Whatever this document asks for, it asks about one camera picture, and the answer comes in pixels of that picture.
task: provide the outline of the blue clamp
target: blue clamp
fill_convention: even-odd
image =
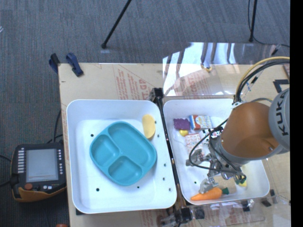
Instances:
[[[73,53],[68,53],[66,55],[67,62],[73,66],[72,71],[76,74],[76,76],[80,76],[83,74],[83,71],[80,68],[80,65],[77,61],[77,57]]]
[[[60,64],[60,61],[56,53],[54,53],[51,55],[51,58],[49,59],[49,65],[57,74],[58,74],[58,64]]]

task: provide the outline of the gray carpet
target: gray carpet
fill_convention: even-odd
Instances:
[[[250,0],[250,22],[253,12]],[[19,144],[46,143],[60,110],[58,76],[48,61],[73,52],[79,62],[162,63],[188,42],[249,43],[249,0],[132,0],[102,49],[127,0],[0,0],[0,154]],[[258,0],[252,43],[282,44],[289,56],[290,0]],[[0,183],[10,162],[0,157]],[[67,194],[14,201],[0,188],[1,227],[69,224]]]

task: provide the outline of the blue divided plate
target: blue divided plate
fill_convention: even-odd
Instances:
[[[91,143],[89,154],[106,176],[122,186],[139,181],[157,159],[149,140],[123,121],[107,126]]]

